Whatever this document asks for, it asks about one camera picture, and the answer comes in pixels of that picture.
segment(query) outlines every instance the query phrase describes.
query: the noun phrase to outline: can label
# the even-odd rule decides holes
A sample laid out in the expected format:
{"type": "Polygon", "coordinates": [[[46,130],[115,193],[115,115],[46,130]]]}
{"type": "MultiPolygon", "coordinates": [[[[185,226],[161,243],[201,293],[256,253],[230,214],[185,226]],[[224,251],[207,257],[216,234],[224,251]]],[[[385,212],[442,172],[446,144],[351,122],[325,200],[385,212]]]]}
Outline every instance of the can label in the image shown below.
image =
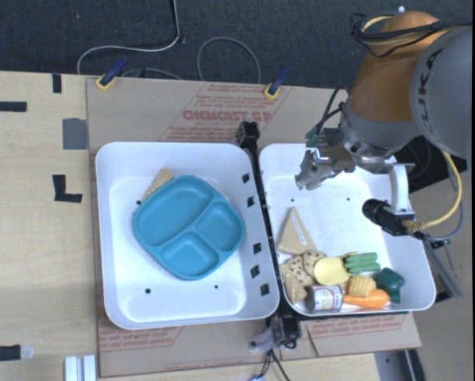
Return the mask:
{"type": "Polygon", "coordinates": [[[305,301],[308,310],[340,310],[343,305],[343,291],[338,285],[314,285],[308,288],[305,301]]]}

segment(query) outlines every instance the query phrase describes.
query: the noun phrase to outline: white tray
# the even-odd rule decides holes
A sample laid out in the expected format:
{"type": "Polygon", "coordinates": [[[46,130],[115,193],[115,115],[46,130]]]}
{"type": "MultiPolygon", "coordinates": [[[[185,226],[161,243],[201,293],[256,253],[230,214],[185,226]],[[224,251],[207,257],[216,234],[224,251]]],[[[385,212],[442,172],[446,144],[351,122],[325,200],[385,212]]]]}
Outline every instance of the white tray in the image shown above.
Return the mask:
{"type": "Polygon", "coordinates": [[[105,309],[124,329],[266,318],[280,301],[249,157],[232,144],[110,143],[96,156],[105,309]],[[156,173],[194,175],[222,194],[246,227],[243,243],[195,281],[163,269],[138,243],[133,213],[156,173]]]}
{"type": "MultiPolygon", "coordinates": [[[[275,244],[280,240],[288,211],[295,206],[317,249],[328,256],[347,252],[377,252],[381,267],[401,274],[401,303],[390,303],[371,310],[344,304],[339,312],[311,312],[304,302],[292,308],[305,316],[374,314],[425,310],[435,300],[435,284],[421,241],[413,237],[394,237],[373,224],[361,212],[370,199],[391,201],[388,175],[373,175],[357,168],[327,179],[315,190],[299,190],[294,176],[307,150],[304,144],[272,144],[259,156],[262,181],[266,192],[268,215],[275,244]]],[[[291,255],[277,253],[282,264],[291,255]]]]}

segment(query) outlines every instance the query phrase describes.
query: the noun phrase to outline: blue plate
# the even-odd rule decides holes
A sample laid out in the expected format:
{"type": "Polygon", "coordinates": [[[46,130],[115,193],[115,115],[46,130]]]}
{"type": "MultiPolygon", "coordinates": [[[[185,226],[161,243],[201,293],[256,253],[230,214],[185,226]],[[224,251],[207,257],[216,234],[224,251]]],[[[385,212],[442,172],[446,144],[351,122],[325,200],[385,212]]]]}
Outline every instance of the blue plate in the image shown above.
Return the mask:
{"type": "Polygon", "coordinates": [[[179,176],[155,190],[133,216],[142,247],[172,274],[201,279],[245,237],[240,214],[211,185],[179,176]]]}

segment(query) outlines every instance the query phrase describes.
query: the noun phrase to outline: orange carrot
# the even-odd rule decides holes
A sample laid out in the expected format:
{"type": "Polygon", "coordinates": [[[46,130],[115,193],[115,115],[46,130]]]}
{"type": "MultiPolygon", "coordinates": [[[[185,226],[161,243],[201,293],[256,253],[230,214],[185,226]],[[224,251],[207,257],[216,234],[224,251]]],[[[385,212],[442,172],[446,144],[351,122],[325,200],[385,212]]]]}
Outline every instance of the orange carrot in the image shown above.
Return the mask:
{"type": "Polygon", "coordinates": [[[378,288],[371,290],[368,298],[345,294],[343,302],[350,305],[363,306],[364,308],[381,308],[389,302],[389,295],[385,290],[378,288]]]}

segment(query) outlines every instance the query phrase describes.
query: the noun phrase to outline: cardboard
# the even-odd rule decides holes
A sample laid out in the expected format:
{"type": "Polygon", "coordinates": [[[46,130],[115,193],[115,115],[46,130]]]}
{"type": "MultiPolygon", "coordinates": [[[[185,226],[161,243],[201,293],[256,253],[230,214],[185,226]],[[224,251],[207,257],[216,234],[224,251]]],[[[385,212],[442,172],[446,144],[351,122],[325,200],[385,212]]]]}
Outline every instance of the cardboard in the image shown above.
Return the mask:
{"type": "MultiPolygon", "coordinates": [[[[86,84],[100,376],[262,362],[264,354],[248,350],[248,338],[266,329],[265,320],[140,331],[119,329],[109,321],[101,292],[95,155],[113,141],[236,142],[241,121],[257,121],[259,148],[304,142],[333,91],[283,87],[270,102],[263,87],[237,83],[118,79],[107,91],[98,90],[95,79],[86,84]]],[[[344,99],[337,95],[334,104],[344,99]]],[[[331,119],[328,126],[336,123],[331,119]]],[[[420,346],[411,314],[303,321],[302,327],[296,348],[280,352],[282,360],[420,346]]]]}

